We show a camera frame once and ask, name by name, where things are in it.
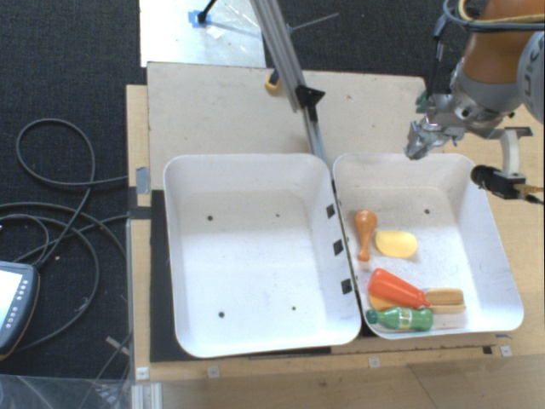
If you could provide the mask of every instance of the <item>yellow cable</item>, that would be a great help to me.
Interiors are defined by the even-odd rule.
[[[484,24],[539,23],[539,22],[543,23],[545,21],[545,14],[521,15],[521,16],[509,17],[509,18],[500,18],[496,20],[476,20],[474,18],[471,18],[466,12],[466,8],[465,8],[466,1],[467,0],[458,1],[458,12],[460,13],[460,18],[462,18],[464,21],[478,21],[478,23],[484,23]]]

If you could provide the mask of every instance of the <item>black carpet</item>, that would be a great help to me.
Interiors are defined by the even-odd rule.
[[[442,0],[280,2],[291,26],[341,13],[294,33],[304,68],[427,74],[433,54],[430,33]],[[146,81],[139,65],[138,0],[0,0],[0,21],[0,205],[40,201],[76,208],[85,187],[47,187],[29,177],[15,157],[15,139],[33,120],[65,119],[93,143],[96,179],[126,174],[124,87]],[[448,37],[454,39],[447,47],[442,84],[465,42],[459,29],[451,28]],[[89,179],[88,152],[70,130],[56,125],[33,129],[22,149],[27,163],[43,176]],[[125,214],[127,208],[126,184],[120,181],[94,186],[84,211],[105,219]],[[59,211],[24,208],[2,209],[0,217],[14,212],[68,219]],[[112,228],[124,242],[124,223]],[[59,230],[53,228],[52,234]],[[0,260],[14,260],[40,245],[42,235],[31,222],[4,222]],[[13,354],[0,363],[0,373],[94,377],[113,352],[106,337],[122,341],[127,336],[125,262],[102,232],[87,236],[100,260],[96,299],[74,326],[34,349]],[[91,292],[94,271],[79,242],[67,240],[60,246],[42,271],[37,310],[21,346],[77,313]],[[126,359],[118,356],[105,377],[119,377],[125,366]]]

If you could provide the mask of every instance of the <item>white tray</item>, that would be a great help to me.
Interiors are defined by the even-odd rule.
[[[163,181],[175,332],[189,354],[330,346],[359,334],[322,161],[308,154],[181,156],[168,163]]]
[[[379,336],[511,331],[521,324],[522,302],[485,191],[469,179],[473,167],[456,154],[431,154],[419,161],[403,154],[348,154],[336,160],[337,198],[364,311],[371,308],[367,283],[375,268],[419,288],[462,288],[467,305],[463,314],[434,315],[430,331],[373,325]],[[377,229],[413,233],[417,253],[410,259],[387,257],[371,241],[370,261],[358,261],[353,216],[360,209],[376,213]]]

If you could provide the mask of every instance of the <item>yellow toy potato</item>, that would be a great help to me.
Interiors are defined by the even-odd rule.
[[[386,256],[407,258],[415,254],[416,236],[400,230],[379,230],[375,235],[376,248]]]

